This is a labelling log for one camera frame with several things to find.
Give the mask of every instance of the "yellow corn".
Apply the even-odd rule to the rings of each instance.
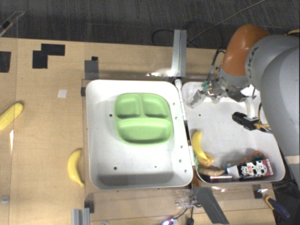
[[[0,116],[0,130],[5,129],[11,124],[23,110],[23,105],[20,103],[13,104]]]

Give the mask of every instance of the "dark floor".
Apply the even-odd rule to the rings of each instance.
[[[172,46],[173,34],[158,29],[186,29],[188,39],[260,0],[0,0],[0,23],[14,11],[25,11],[18,30],[6,37]],[[227,46],[234,31],[253,23],[271,34],[299,28],[300,0],[266,0],[208,30],[188,46]],[[288,173],[274,185],[277,200],[300,220],[299,191]]]

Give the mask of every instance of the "black connector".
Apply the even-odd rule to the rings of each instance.
[[[237,122],[238,124],[244,126],[244,128],[252,131],[256,130],[256,126],[254,125],[255,123],[258,123],[258,119],[247,119],[247,115],[240,113],[240,112],[235,112],[232,115],[233,121]]]
[[[194,225],[194,220],[192,218],[187,219],[187,225]]]

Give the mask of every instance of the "wooden surface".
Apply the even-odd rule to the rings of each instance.
[[[66,54],[49,56],[48,69],[32,69],[32,51],[40,50],[42,43],[65,44]],[[10,72],[0,74],[0,85],[5,88],[0,91],[1,101],[4,101],[0,113],[14,101],[24,103],[24,111],[15,124],[0,131],[4,144],[0,146],[0,195],[10,193],[10,203],[0,206],[0,216],[4,218],[1,222],[7,224],[9,220],[10,225],[69,225],[72,209],[82,209],[85,199],[84,188],[72,182],[67,173],[68,157],[75,149],[83,147],[80,90],[84,60],[97,56],[102,74],[134,71],[143,75],[159,68],[169,68],[172,48],[1,38],[0,51],[12,52]],[[205,75],[213,54],[214,50],[188,49],[187,73]],[[60,89],[67,89],[66,98],[58,98]],[[15,139],[11,157],[8,134],[12,129]],[[266,188],[266,193],[273,196],[271,185],[266,185]],[[216,191],[215,196],[231,224],[275,224],[272,211],[262,199],[254,199],[251,187],[248,192],[239,187],[226,189],[228,192]],[[163,190],[159,193],[168,196]],[[150,201],[140,199],[140,218],[113,219],[111,214],[115,213],[114,209],[120,206],[120,202],[104,192],[95,196],[100,196],[109,208],[112,225],[156,225],[180,213],[169,197],[166,208],[160,204],[166,213],[162,209],[162,214],[146,217],[147,211],[156,208]],[[134,201],[121,202],[128,211],[133,208],[130,203]],[[194,213],[196,225],[210,224],[203,209]],[[185,219],[182,217],[180,224],[185,224]]]

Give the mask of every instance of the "green plate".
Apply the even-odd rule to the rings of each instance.
[[[126,144],[160,144],[173,136],[169,105],[157,94],[125,93],[118,96],[114,122],[118,137]]]

